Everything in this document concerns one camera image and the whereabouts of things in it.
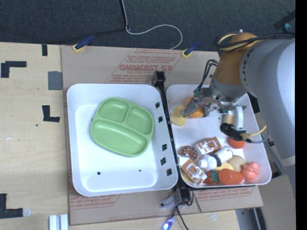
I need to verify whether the thin black rod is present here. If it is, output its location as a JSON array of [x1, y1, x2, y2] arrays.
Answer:
[[157, 84, 181, 189]]

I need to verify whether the green divided plate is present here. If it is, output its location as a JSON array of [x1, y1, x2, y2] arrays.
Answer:
[[90, 97, 155, 158]]

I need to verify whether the white bottle with black band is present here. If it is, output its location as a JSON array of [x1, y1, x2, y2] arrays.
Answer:
[[197, 146, 234, 173]]

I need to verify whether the black block with thin wires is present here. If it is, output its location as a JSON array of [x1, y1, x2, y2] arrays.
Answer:
[[175, 187, 193, 205], [153, 71, 167, 88]]

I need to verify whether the pink lumpy toy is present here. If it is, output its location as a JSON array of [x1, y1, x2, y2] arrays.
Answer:
[[241, 161, 260, 183]]

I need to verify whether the brown cardboard board, red print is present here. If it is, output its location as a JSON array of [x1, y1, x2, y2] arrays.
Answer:
[[60, 44, 264, 226]]

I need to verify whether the orange and white carton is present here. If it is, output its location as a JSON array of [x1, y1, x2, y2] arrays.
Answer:
[[180, 158, 208, 185], [194, 136, 222, 156]]

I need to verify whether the red-orange round fruit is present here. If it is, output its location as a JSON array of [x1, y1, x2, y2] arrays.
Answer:
[[227, 137, 246, 150]]

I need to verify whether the beige round bread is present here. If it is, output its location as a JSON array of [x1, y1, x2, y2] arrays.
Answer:
[[227, 155, 247, 173]]

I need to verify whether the red strawberry with green leaves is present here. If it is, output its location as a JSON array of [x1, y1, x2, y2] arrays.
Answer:
[[203, 169, 220, 185]]

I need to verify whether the black cylinder on white bracket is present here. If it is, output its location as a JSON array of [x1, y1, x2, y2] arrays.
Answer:
[[220, 105, 248, 141]]

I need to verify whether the yellow flat piece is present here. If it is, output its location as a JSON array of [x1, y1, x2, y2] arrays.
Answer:
[[214, 162, 235, 172]]

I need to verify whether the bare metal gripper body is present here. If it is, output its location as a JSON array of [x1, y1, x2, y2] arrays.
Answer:
[[197, 87, 238, 111]]

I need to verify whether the orange toy food piece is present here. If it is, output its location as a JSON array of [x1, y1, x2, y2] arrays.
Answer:
[[185, 96, 205, 119]]

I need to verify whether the cream cylinder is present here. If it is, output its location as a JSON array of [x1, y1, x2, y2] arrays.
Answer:
[[222, 111, 235, 126]]

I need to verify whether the white plastic tray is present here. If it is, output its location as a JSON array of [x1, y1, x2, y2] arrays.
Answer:
[[66, 83, 179, 197], [165, 84, 272, 189]]

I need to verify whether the pale yellow round biscuit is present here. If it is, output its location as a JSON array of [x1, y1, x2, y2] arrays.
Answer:
[[170, 104, 188, 127]]

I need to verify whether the brown doughnut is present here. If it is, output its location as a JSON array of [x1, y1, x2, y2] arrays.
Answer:
[[178, 145, 199, 161]]

